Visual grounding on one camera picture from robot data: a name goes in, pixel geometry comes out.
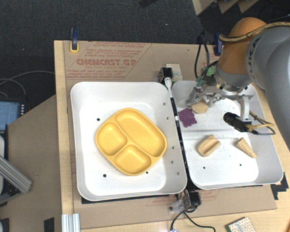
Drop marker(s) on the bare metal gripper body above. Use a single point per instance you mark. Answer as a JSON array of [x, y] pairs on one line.
[[228, 91]]

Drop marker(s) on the purple grapes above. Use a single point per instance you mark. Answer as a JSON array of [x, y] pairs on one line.
[[187, 118]]

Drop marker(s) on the tan bread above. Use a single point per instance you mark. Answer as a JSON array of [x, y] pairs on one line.
[[207, 145]]

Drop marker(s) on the brown cardboard board red print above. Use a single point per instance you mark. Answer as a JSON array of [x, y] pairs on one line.
[[106, 62]]

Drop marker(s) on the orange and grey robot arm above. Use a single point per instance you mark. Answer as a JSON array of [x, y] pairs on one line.
[[270, 66]]

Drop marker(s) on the thin black and white rod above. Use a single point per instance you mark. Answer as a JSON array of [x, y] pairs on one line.
[[177, 120]]

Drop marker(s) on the yellow divided plate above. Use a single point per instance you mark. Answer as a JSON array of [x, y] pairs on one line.
[[133, 139]]

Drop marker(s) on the white plastic tray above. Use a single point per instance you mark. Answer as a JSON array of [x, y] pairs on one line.
[[222, 170], [91, 110]]

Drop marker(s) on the black cylinder on white bracket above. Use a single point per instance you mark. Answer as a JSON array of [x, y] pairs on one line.
[[239, 124]]

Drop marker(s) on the tan round biscuit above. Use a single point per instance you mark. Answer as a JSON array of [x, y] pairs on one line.
[[200, 108]]

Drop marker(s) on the patterned square card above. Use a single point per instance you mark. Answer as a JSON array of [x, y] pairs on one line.
[[240, 225], [177, 71]]

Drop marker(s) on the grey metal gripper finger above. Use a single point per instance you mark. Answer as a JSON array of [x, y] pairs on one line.
[[212, 99], [195, 96]]

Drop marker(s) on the tan pizza slice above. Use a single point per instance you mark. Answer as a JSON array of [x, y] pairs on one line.
[[245, 147]]

